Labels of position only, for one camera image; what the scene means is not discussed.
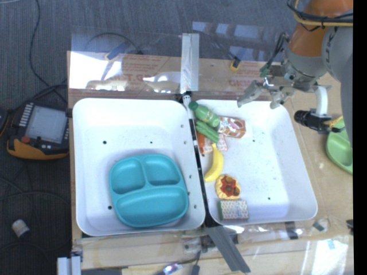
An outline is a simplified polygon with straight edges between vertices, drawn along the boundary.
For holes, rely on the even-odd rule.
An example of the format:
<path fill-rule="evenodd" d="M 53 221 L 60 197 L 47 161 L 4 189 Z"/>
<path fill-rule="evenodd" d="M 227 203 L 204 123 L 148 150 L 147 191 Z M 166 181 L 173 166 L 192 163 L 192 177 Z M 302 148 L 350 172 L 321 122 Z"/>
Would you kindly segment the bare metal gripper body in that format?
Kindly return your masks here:
<path fill-rule="evenodd" d="M 262 69 L 263 87 L 272 97 L 292 96 L 296 91 L 313 93 L 317 90 L 317 79 L 292 67 L 265 66 Z"/>

